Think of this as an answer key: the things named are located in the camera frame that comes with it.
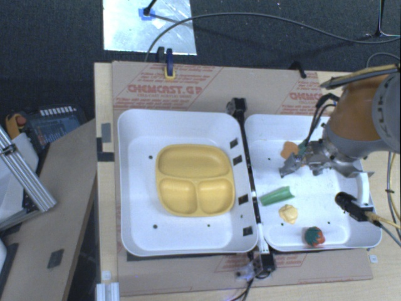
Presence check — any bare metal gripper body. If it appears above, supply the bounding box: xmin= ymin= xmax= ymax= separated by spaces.
xmin=299 ymin=138 xmax=362 ymax=170

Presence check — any orange toy food piece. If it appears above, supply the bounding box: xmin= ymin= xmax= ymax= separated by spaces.
xmin=281 ymin=140 xmax=300 ymax=160

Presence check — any white plastic tray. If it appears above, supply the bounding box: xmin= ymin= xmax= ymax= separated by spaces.
xmin=244 ymin=114 xmax=383 ymax=253
xmin=117 ymin=108 xmax=260 ymax=258

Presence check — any green toy celery stick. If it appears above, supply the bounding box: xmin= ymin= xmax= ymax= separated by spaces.
xmin=258 ymin=185 xmax=296 ymax=207

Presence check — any thin black and white rod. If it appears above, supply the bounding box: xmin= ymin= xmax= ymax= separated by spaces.
xmin=235 ymin=110 xmax=271 ymax=254

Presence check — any yellow toy food piece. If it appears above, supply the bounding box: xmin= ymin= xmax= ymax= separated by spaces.
xmin=278 ymin=203 xmax=299 ymax=226

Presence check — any red and green toy strawberry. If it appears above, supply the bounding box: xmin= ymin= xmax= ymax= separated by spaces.
xmin=302 ymin=226 xmax=326 ymax=248

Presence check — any yellow divided plate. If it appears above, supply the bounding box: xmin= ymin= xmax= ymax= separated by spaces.
xmin=155 ymin=143 xmax=237 ymax=218

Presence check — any brown cardboard board red print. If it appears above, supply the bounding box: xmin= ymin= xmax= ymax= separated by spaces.
xmin=112 ymin=61 xmax=375 ymax=297

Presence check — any black cylinder on white bracket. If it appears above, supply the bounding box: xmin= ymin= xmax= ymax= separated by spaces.
xmin=335 ymin=164 xmax=375 ymax=223

